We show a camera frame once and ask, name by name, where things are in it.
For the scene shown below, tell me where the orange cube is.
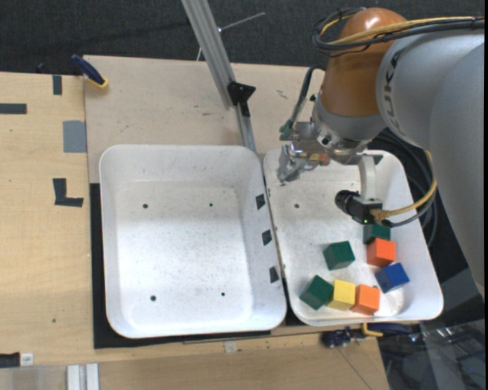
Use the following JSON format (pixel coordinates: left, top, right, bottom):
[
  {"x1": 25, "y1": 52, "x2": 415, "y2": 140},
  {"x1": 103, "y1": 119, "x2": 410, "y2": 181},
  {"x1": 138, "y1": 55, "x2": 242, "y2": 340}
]
[
  {"x1": 351, "y1": 284, "x2": 381, "y2": 316},
  {"x1": 366, "y1": 237, "x2": 397, "y2": 268}
]

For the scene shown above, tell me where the pale wood board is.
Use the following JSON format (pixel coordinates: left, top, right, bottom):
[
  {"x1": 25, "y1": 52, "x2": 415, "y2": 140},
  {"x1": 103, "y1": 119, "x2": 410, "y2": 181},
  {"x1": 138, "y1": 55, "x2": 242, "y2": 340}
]
[{"x1": 83, "y1": 54, "x2": 422, "y2": 365}]

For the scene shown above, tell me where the yellow cube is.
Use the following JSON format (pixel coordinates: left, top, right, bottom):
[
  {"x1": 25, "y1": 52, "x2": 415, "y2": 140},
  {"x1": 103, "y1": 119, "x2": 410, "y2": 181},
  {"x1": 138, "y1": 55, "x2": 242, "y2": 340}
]
[{"x1": 325, "y1": 279, "x2": 357, "y2": 311}]

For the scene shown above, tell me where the white plastic tray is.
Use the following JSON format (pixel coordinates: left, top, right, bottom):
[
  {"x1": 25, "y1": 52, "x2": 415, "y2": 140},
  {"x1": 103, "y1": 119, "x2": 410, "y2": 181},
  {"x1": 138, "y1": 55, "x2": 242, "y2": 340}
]
[
  {"x1": 98, "y1": 144, "x2": 288, "y2": 340},
  {"x1": 263, "y1": 147, "x2": 445, "y2": 327}
]

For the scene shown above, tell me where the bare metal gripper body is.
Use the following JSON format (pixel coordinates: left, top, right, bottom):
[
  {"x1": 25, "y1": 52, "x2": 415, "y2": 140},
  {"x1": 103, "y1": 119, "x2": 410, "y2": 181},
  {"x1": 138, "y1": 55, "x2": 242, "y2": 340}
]
[{"x1": 287, "y1": 120, "x2": 369, "y2": 167}]

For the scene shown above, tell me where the blue cube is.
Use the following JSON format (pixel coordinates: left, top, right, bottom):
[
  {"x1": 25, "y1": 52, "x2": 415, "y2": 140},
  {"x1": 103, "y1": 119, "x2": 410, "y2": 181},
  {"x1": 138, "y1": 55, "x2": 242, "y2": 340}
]
[{"x1": 374, "y1": 262, "x2": 411, "y2": 294}]

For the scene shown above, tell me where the green cube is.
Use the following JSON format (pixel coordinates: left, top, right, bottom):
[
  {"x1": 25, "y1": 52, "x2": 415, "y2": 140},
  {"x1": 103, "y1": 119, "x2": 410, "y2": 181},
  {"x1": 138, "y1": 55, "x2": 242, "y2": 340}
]
[
  {"x1": 363, "y1": 223, "x2": 392, "y2": 245},
  {"x1": 322, "y1": 240, "x2": 356, "y2": 271},
  {"x1": 299, "y1": 275, "x2": 335, "y2": 311}
]

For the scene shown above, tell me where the black cylinder on white bracket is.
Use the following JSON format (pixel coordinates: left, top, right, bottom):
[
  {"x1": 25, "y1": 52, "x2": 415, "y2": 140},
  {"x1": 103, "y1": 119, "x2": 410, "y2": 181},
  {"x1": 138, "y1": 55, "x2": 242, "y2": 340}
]
[{"x1": 334, "y1": 154, "x2": 386, "y2": 225}]

